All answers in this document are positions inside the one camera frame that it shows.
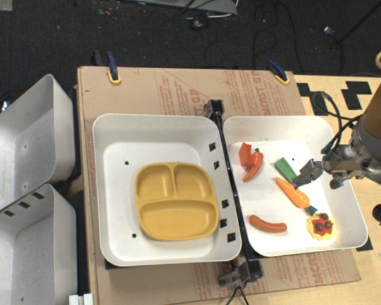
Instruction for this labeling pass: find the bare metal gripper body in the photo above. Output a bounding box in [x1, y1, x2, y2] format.
[323, 144, 371, 181]

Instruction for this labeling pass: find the orange carrot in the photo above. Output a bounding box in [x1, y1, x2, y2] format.
[275, 177, 319, 216]

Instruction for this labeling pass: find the green block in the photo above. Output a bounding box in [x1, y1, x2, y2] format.
[274, 157, 298, 184]

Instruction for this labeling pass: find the white plastic tray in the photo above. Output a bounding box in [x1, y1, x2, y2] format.
[91, 112, 243, 268]
[0, 183, 79, 305]
[0, 73, 76, 219]
[223, 115, 369, 258]

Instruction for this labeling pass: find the orange chili pepper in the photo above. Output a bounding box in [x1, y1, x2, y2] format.
[242, 147, 265, 183]

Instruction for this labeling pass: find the yellow spaghetti with meatballs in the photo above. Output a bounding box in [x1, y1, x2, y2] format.
[305, 212, 337, 242]

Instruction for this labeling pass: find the orange sausage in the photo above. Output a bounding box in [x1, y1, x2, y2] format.
[248, 214, 288, 234]

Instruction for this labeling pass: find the red pepper piece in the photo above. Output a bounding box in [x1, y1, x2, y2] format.
[238, 142, 253, 167]

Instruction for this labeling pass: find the thin black rod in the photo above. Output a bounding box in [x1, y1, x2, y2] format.
[214, 112, 254, 264]

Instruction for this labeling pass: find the orange divided plate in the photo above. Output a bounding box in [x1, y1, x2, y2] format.
[134, 161, 220, 242]

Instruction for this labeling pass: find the brown cardboard board red print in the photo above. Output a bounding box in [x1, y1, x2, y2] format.
[77, 65, 362, 305]

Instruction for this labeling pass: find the black block with thin wires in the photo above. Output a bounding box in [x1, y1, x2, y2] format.
[218, 258, 264, 288]
[203, 99, 226, 119]

